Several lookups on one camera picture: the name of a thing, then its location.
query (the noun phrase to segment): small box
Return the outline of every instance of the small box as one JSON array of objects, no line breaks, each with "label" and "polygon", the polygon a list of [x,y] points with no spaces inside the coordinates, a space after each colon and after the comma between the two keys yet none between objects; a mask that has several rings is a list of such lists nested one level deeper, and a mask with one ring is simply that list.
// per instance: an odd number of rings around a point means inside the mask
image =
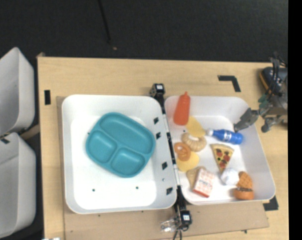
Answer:
[{"label": "small box", "polygon": [[199,169],[192,191],[208,198],[214,185],[215,175],[203,168]]}]

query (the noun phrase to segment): blue bottle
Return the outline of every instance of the blue bottle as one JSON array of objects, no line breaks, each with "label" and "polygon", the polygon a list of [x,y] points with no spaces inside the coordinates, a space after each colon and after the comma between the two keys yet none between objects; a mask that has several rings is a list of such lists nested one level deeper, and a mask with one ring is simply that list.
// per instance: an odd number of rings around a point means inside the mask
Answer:
[{"label": "blue bottle", "polygon": [[206,131],[206,135],[214,136],[220,141],[232,143],[232,144],[241,144],[243,140],[243,135],[238,133],[234,133],[230,130],[212,130],[208,129]]}]

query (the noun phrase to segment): pizza slice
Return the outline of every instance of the pizza slice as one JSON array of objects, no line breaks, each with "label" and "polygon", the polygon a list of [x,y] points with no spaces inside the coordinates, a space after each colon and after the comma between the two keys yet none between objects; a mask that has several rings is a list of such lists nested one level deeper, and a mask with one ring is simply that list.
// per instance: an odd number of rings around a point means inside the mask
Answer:
[{"label": "pizza slice", "polygon": [[216,164],[222,173],[228,166],[234,149],[224,144],[211,144],[210,146],[212,148]]}]

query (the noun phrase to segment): bottle cap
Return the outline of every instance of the bottle cap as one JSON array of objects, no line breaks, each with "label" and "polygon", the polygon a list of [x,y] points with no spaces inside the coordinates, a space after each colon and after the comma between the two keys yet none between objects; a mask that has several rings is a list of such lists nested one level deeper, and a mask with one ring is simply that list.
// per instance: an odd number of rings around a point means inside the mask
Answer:
[{"label": "bottle cap", "polygon": [[206,135],[213,136],[213,129],[209,128],[206,130]]},{"label": "bottle cap", "polygon": [[187,94],[187,91],[185,91],[185,93],[182,96],[183,96],[184,99],[189,98],[189,95]]}]

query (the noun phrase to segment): wooden table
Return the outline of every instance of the wooden table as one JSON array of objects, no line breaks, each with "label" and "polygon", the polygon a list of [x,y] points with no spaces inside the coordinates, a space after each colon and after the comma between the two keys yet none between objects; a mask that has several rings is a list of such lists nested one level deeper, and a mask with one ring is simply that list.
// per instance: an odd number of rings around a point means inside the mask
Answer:
[{"label": "wooden table", "polygon": [[[186,90],[192,96],[237,96],[257,109],[257,100],[264,92],[258,72],[267,66],[270,63],[38,57],[45,238],[142,240],[173,236],[159,229],[159,223],[171,210],[78,215],[67,208],[63,198],[57,97],[148,95],[154,83],[162,83],[167,97]],[[236,92],[231,81],[219,81],[221,75],[235,76],[241,91]],[[275,181],[279,209],[264,212],[258,201],[248,206],[209,205],[205,210],[192,205],[188,208],[194,223],[183,233],[183,239],[288,239],[287,126],[277,125],[262,133],[263,120],[255,125]]]}]

